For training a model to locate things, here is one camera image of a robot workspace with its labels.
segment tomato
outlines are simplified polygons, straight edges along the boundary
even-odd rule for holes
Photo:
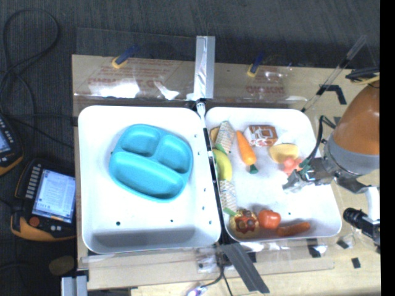
[[[281,215],[272,210],[261,210],[258,214],[261,227],[266,229],[276,229],[281,221]]]

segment orange carrot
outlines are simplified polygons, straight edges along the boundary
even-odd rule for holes
[[[242,132],[236,131],[237,142],[239,145],[239,151],[241,155],[241,159],[246,165],[250,166],[250,173],[257,173],[258,169],[254,166],[257,161],[257,157],[247,139],[244,137]]]
[[[280,237],[293,236],[299,234],[300,232],[307,231],[310,229],[310,223],[308,221],[303,221],[298,224],[292,224],[289,226],[278,227],[276,233]]]

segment blue clip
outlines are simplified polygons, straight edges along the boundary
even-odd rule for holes
[[[254,77],[258,72],[259,65],[262,63],[264,59],[264,52],[260,52],[258,57],[256,57],[254,63],[250,64],[248,67],[247,75]]]
[[[128,59],[134,55],[136,51],[138,51],[138,46],[132,46],[128,48],[121,55],[112,60],[112,66],[116,69],[123,67],[128,62]]]

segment banana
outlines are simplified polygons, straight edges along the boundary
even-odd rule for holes
[[[219,151],[218,149],[213,149],[212,152],[214,153],[214,160],[218,166],[218,177],[219,180],[232,180],[232,164],[228,158],[228,156]]]

